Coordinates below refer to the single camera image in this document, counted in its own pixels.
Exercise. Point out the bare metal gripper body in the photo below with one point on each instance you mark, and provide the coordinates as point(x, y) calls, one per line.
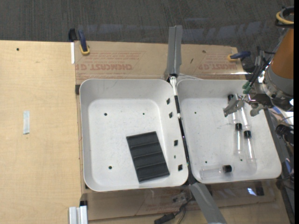
point(262, 99)

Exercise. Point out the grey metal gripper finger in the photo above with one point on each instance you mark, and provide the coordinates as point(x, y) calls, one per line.
point(257, 109)
point(233, 107)

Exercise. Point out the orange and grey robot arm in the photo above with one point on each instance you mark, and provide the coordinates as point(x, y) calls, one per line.
point(283, 55)

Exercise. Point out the clear tube with black cap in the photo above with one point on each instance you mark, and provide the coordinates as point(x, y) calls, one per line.
point(227, 168)
point(230, 97)
point(245, 121)
point(238, 127)
point(247, 134)

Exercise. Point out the white plastic tray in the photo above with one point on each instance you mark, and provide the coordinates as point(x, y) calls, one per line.
point(210, 129)
point(121, 125)

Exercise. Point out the thin black and white rod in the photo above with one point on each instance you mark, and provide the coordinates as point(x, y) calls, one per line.
point(177, 102)

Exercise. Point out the black ribbed rack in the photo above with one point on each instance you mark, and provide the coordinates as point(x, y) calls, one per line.
point(147, 156)

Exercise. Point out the brown cardboard board red print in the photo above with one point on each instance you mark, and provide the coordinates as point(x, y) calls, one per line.
point(140, 62)

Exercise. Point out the black cylinder on white bracket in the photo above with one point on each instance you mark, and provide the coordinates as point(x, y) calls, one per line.
point(284, 130)

